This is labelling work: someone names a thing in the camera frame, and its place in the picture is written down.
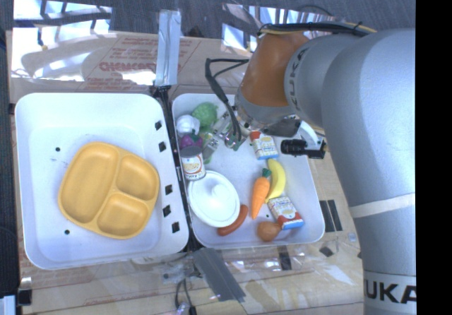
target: yellow divided tray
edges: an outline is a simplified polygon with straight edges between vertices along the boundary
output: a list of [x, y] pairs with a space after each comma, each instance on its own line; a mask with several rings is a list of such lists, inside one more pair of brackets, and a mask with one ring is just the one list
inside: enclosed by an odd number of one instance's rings
[[91, 142], [73, 157], [58, 205], [81, 227], [128, 239], [147, 225], [159, 190], [159, 175], [149, 162], [116, 145]]

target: toy sausage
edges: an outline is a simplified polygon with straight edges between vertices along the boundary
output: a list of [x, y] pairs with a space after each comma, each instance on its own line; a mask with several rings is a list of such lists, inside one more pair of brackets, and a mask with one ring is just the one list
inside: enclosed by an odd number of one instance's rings
[[239, 217], [231, 225], [217, 228], [217, 233], [220, 236], [226, 236], [234, 232], [245, 221], [246, 215], [248, 215], [248, 206], [240, 205]]

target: purple eggplant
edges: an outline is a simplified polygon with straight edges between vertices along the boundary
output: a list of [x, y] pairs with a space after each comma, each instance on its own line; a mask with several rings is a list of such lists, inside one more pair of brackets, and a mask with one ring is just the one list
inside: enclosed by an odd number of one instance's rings
[[196, 145], [200, 148], [203, 147], [203, 139], [196, 134], [185, 134], [179, 141], [179, 149], [188, 147], [189, 145]]

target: white lid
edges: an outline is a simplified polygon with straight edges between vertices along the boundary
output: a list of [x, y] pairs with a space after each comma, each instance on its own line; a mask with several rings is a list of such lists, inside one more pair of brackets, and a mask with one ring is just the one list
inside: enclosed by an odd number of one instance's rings
[[210, 226], [229, 226], [239, 217], [239, 194], [220, 173], [206, 171], [204, 178], [190, 182], [188, 192], [191, 209]]

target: toy banana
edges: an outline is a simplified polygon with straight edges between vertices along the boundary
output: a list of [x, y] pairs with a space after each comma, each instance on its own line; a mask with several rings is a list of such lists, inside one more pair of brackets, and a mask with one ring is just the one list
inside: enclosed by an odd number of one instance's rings
[[267, 160], [268, 169], [271, 171], [271, 185], [266, 203], [272, 198], [281, 196], [285, 188], [285, 170], [281, 163], [272, 158]]

